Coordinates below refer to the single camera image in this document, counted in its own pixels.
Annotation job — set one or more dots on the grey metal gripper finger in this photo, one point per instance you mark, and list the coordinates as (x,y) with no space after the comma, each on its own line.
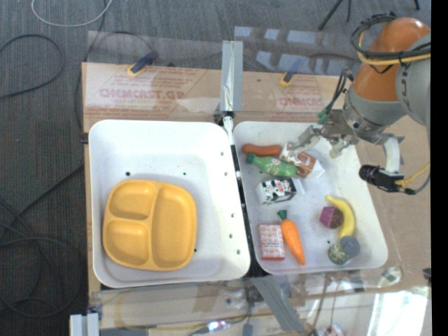
(308,136)
(339,147)

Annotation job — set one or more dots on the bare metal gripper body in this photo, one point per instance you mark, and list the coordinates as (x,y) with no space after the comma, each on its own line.
(339,126)

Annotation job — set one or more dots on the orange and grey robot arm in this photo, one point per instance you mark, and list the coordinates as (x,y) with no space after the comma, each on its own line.
(385,79)

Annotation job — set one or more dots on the brown and white carton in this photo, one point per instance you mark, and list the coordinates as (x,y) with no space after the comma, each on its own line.
(304,163)

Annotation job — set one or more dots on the green bottle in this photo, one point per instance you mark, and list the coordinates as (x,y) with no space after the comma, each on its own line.
(274,166)

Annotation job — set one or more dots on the white plastic tray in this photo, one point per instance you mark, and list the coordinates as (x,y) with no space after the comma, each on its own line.
(315,187)
(147,142)

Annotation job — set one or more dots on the brown sausage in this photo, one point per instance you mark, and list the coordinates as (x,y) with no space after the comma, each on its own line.
(260,150)

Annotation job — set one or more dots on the black and white milk carton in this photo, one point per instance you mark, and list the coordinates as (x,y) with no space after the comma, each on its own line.
(276,190)

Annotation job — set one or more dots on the yellow banana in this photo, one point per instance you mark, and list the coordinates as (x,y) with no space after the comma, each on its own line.
(347,215)

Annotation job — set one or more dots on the purple cupcake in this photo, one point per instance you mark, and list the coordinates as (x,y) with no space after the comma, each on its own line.
(329,217)

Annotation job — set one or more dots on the brown cardboard board red print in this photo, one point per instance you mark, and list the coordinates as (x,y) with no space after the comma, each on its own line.
(402,222)

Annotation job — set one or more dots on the orange carrot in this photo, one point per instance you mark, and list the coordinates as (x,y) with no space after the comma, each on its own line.
(293,238)

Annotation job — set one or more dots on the green can with grey lid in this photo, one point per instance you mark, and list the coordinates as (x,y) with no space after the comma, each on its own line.
(344,250)

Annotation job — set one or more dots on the red and white packet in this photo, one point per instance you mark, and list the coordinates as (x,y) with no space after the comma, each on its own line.
(272,241)

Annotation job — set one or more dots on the yellow divided plate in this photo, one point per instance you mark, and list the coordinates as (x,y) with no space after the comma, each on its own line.
(173,222)

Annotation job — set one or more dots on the black cylinder on white bracket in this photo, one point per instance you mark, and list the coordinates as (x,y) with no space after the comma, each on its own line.
(379,177)

